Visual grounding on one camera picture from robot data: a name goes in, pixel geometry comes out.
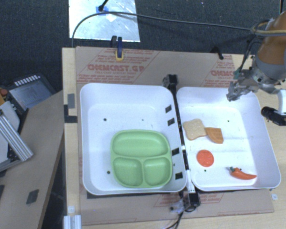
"white tray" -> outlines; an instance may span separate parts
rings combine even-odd
[[[223,144],[215,144],[207,136],[190,141],[183,131],[192,182],[203,191],[277,187],[281,175],[256,95],[249,93],[229,102],[226,93],[225,88],[202,87],[183,87],[177,92],[182,123],[199,118],[205,127],[221,128],[224,137]],[[214,156],[208,168],[196,159],[202,149]],[[229,167],[257,178],[234,178]]]
[[[83,183],[96,195],[177,192],[186,183],[184,160],[174,99],[161,86],[90,83],[81,89]],[[110,142],[122,130],[154,130],[166,136],[171,150],[173,175],[162,187],[128,188],[113,177]]]

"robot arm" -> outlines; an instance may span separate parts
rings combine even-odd
[[[268,23],[265,31],[257,29],[265,23]],[[241,66],[235,71],[234,79],[237,81],[230,83],[227,99],[234,101],[241,95],[257,92],[258,89],[268,94],[277,94],[279,110],[265,107],[262,115],[277,125],[286,125],[286,90],[276,88],[286,79],[286,12],[275,20],[254,26],[252,32],[265,38],[252,66],[248,70],[243,70]]]

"dark floor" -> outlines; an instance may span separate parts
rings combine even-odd
[[[137,13],[167,19],[220,23],[250,28],[276,17],[280,0],[135,0]],[[62,89],[61,48],[70,47],[68,0],[0,0],[0,84],[42,73]],[[140,43],[126,48],[183,52],[244,53],[247,31],[138,19]],[[109,42],[75,40],[76,45],[108,47]],[[62,164],[49,202],[44,228],[59,228]]]

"red circle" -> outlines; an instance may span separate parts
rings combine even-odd
[[[197,161],[203,167],[210,167],[214,163],[214,156],[208,150],[200,150],[197,154]]]

